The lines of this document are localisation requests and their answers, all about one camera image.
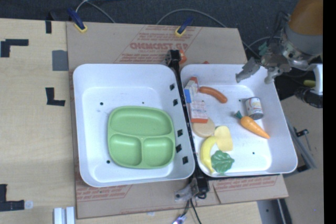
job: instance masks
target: green plate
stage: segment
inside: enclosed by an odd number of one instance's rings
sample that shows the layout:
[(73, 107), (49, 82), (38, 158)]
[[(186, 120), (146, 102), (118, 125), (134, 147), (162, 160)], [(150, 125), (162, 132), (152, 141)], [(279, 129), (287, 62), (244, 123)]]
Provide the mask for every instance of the green plate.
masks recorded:
[(174, 125), (163, 110), (146, 106), (121, 106), (108, 122), (111, 158), (129, 168), (161, 168), (175, 155)]

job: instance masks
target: black tape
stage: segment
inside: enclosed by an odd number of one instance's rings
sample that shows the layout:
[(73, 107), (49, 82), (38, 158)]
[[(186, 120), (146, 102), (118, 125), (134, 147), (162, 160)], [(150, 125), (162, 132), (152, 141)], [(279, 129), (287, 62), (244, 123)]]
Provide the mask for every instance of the black tape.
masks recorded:
[(11, 46), (28, 46), (28, 45), (29, 45), (28, 39), (6, 39), (5, 41), (1, 41), (0, 57), (8, 58)]
[(0, 212), (25, 209), (25, 201), (6, 201), (7, 184), (0, 184)]
[(185, 156), (185, 157), (182, 158), (182, 163), (183, 164), (188, 163), (188, 156)]
[(308, 170), (308, 166), (306, 164), (303, 164), (301, 165), (300, 167), (297, 168), (297, 171), (300, 173), (300, 172), (303, 172), (303, 171), (306, 171)]
[(55, 100), (55, 88), (46, 88), (47, 93), (47, 104), (48, 105), (59, 105), (64, 106), (65, 100)]
[(52, 28), (51, 28), (51, 21), (46, 21), (46, 34), (51, 34)]
[(28, 46), (29, 39), (6, 39), (5, 41), (10, 46)]
[(176, 153), (180, 152), (182, 150), (182, 146), (181, 144), (179, 144), (177, 147), (176, 147)]
[(8, 58), (10, 52), (10, 45), (6, 44), (5, 41), (1, 41), (0, 44), (0, 57)]

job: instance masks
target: white tray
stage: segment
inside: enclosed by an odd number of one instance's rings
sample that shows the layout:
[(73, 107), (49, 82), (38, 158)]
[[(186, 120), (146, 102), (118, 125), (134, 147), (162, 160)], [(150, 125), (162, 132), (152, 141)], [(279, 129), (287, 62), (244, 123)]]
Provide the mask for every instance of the white tray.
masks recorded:
[[(221, 104), (214, 97), (199, 93), (205, 101), (208, 116), (216, 126), (226, 125), (230, 129), (234, 148), (228, 154), (235, 161), (230, 170), (223, 174), (210, 174), (200, 162), (198, 155), (204, 138), (193, 133), (198, 164), (211, 177), (233, 177), (290, 173), (297, 167), (297, 155), (287, 127), (286, 119), (274, 83), (265, 84), (267, 70), (261, 68), (248, 79), (236, 82), (235, 74), (243, 65), (188, 65), (181, 71), (183, 86), (190, 77), (198, 77), (200, 86), (209, 86), (221, 91), (228, 98)], [(244, 100), (259, 97), (264, 117), (256, 122), (270, 135), (270, 139), (259, 137), (244, 129), (234, 113), (238, 110), (246, 115)], [(218, 150), (215, 145), (211, 154)]]
[[(164, 65), (86, 64), (75, 69), (74, 95), (79, 168), (93, 187), (185, 179), (195, 161), (174, 72)], [(107, 122), (115, 108), (139, 105), (162, 109), (175, 128), (173, 162), (158, 169), (119, 166), (109, 155)]]

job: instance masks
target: tin can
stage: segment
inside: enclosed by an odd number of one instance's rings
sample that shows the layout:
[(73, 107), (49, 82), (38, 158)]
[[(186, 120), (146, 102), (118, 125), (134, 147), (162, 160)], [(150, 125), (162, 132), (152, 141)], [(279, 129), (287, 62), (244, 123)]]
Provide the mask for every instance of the tin can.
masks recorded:
[(245, 101), (246, 111), (249, 117), (254, 120), (259, 120), (264, 116), (262, 111), (260, 99), (258, 97), (251, 97)]

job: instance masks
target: toy food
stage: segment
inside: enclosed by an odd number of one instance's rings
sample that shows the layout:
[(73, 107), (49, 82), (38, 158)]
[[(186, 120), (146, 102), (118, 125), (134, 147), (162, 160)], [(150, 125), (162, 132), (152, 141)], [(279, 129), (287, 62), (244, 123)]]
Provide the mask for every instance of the toy food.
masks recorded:
[(203, 142), (201, 146), (201, 152), (199, 155), (202, 164), (204, 164), (211, 173), (213, 173), (215, 170), (212, 168), (212, 165), (211, 165), (210, 152), (211, 152), (212, 147), (215, 145), (217, 139), (218, 137), (216, 136), (210, 136), (207, 139), (205, 139), (205, 141)]
[(192, 129), (196, 135), (202, 138), (207, 138), (214, 134), (215, 123), (208, 118), (207, 123), (192, 123)]
[(261, 137), (263, 137), (263, 138), (267, 138), (267, 139), (270, 138), (269, 135), (268, 135), (268, 133), (266, 133), (266, 132), (265, 132), (265, 131), (258, 125), (258, 123), (256, 123), (256, 121), (255, 121), (254, 119), (250, 118), (249, 116), (242, 116), (241, 113), (240, 113), (240, 111), (238, 111), (238, 112), (235, 114), (235, 116), (236, 116), (237, 118), (240, 119), (240, 123), (241, 123), (241, 125), (242, 125), (245, 129), (247, 129), (247, 130), (253, 132), (254, 134), (257, 134), (257, 135), (259, 135), (259, 136), (261, 136)]
[(228, 171), (234, 162), (235, 160), (232, 159), (226, 152), (216, 151), (215, 154), (211, 156), (212, 167), (220, 174)]
[(214, 88), (207, 87), (207, 86), (201, 86), (198, 91), (200, 93), (205, 93), (205, 94), (209, 94), (209, 95), (213, 96), (220, 103), (226, 103), (227, 102), (226, 96), (223, 95), (220, 91), (218, 91), (218, 90), (216, 90)]
[(218, 137), (216, 142), (219, 150), (221, 151), (231, 151), (233, 149), (233, 141), (231, 137), (230, 130), (227, 126), (218, 126), (215, 129), (214, 136)]

